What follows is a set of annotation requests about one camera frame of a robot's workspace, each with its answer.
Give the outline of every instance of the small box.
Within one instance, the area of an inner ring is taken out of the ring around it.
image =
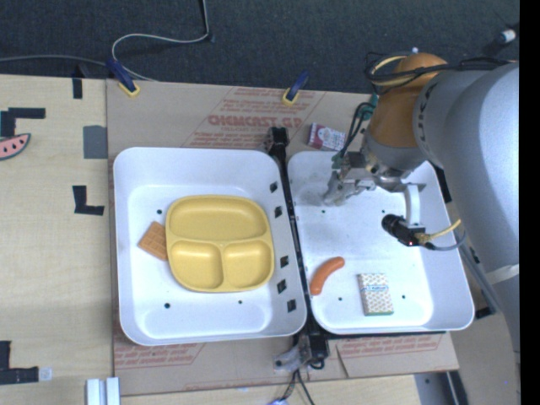
[[[358,275],[362,306],[367,316],[394,313],[388,280],[384,273],[361,273]]]
[[[323,151],[337,152],[345,145],[345,134],[318,123],[311,123],[307,145]]]

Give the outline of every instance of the sausage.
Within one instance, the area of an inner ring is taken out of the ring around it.
[[[345,260],[342,256],[335,256],[330,258],[324,264],[322,264],[316,271],[310,284],[311,295],[319,295],[322,291],[322,286],[327,281],[328,276],[339,270],[345,265]]]

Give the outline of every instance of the yellow clip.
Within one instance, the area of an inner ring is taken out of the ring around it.
[[[285,93],[283,93],[283,96],[281,97],[281,102],[286,106],[293,106],[296,100],[298,99],[298,96],[300,96],[300,92],[297,93],[292,100],[287,99],[287,95],[289,94],[290,88],[285,90]]]
[[[124,84],[118,83],[118,86],[122,90],[124,90],[124,93],[126,93],[126,95],[128,95],[130,98],[134,98],[135,96],[137,96],[141,92],[141,88],[138,85],[136,85],[135,83],[133,83],[133,85],[135,86],[135,90],[134,91],[129,91]]]

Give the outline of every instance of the white tray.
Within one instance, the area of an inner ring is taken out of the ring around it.
[[[251,150],[129,148],[114,164],[120,322],[135,343],[163,345],[289,336],[306,308],[279,170]],[[137,243],[152,221],[190,195],[233,195],[258,203],[273,236],[275,270],[259,289],[199,293],[182,288],[169,264]],[[276,217],[276,208],[281,214]]]
[[[405,197],[377,188],[353,196],[342,206],[327,206],[322,195],[332,173],[332,152],[303,152],[289,161],[294,210],[310,282],[327,259],[341,256],[345,267],[311,296],[317,322],[336,334],[458,330],[473,320],[474,306],[458,250],[406,247],[381,227],[389,213],[406,215]],[[427,232],[450,225],[433,168],[424,163],[407,182],[427,186],[420,192],[420,221]],[[455,243],[450,233],[435,244]],[[365,316],[356,276],[385,273],[394,314]]]

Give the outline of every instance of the dark backdrop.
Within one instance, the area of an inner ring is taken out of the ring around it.
[[[309,89],[367,93],[369,51],[432,52],[448,62],[519,58],[519,38],[493,47],[520,21],[520,0],[207,0],[215,43],[171,46],[132,39],[121,62],[162,81],[282,88],[303,70]],[[128,33],[191,39],[198,0],[0,0],[0,59],[69,54],[104,62]],[[70,77],[76,62],[1,62],[0,73]],[[92,75],[107,71],[88,65]]]

